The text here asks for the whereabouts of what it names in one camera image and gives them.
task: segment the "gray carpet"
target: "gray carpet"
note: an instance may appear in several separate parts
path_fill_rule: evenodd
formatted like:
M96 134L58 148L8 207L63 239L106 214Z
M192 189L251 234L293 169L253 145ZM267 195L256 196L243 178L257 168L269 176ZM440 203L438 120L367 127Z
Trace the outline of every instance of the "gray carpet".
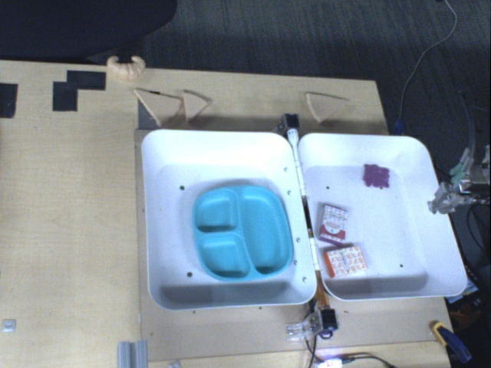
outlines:
M491 0L448 1L459 17L456 31L423 59L407 88L403 113L406 134L427 145L443 172L458 163L469 135L458 91L465 91L473 108L477 159L489 142ZM91 60L137 54L150 67L371 79L390 129L420 54L453 25L448 7L435 0L178 0L178 5L166 27ZM484 335L472 341L473 352L486 361L489 333L480 331ZM476 358L466 366L479 364Z

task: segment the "blue divided plate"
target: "blue divided plate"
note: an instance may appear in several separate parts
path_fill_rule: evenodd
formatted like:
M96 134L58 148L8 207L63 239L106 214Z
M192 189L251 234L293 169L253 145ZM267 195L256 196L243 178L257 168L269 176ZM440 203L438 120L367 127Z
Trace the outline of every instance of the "blue divided plate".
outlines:
M222 281L278 274L292 261L292 235L279 198L259 186L205 192L193 206L199 260Z

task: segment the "table top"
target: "table top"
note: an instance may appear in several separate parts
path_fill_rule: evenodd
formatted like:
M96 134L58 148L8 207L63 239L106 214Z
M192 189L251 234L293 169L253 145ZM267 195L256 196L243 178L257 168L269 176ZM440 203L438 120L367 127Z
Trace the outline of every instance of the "table top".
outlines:
M116 366L117 343L142 337L135 88L173 96L190 90L211 100L191 124L178 115L170 128L271 130L283 113L298 113L305 132L387 133L376 84L367 80L149 69L136 83L107 76L104 90L79 87L77 112L53 111L53 83L65 83L67 71L105 67L0 61L0 84L18 85L14 117L0 119L0 319L17 320L15 332L0 334L0 365L7 368ZM348 102L319 125L306 92ZM450 326L443 298L331 303L340 330L319 343L319 356L372 352L397 366L450 366L429 328L432 320ZM176 358L184 368L307 366L303 344L257 327L276 334L304 310L167 317L160 330L175 337L162 350L172 353L150 367ZM226 330L220 339L228 342L217 347L209 330L223 318L255 336ZM150 343L149 355L159 356Z

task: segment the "triangular wooden block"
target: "triangular wooden block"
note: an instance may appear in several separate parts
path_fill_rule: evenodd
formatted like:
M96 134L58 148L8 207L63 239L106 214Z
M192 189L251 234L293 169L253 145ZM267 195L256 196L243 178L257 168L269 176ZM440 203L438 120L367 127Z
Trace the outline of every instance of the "triangular wooden block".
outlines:
M307 93L305 96L307 98L308 109L318 123L326 121L348 103L346 98L333 97L325 94Z
M192 120L198 116L209 104L206 98L200 97L189 91L183 92L184 112L186 113L186 121Z
M134 93L159 127L171 121L181 108L180 98L145 90L135 90Z

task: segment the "white plastic tray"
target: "white plastic tray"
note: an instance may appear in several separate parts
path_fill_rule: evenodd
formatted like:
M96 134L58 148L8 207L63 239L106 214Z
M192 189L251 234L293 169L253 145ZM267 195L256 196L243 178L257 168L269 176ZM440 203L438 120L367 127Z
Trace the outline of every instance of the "white plastic tray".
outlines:
M450 220L427 208L437 179L421 143L406 137L310 134L299 146L315 232L322 203L347 209L347 240L360 245L367 259L364 273L330 279L324 271L335 297L443 296L463 289L466 275ZM284 138L157 130L143 141L142 157L148 286L158 305L182 310L310 300L316 288L314 267L293 155ZM390 169L389 189L364 186L365 163ZM248 184L268 188L282 201L292 231L293 261L267 279L223 282L199 263L193 204L210 189ZM318 247L319 253L325 248Z

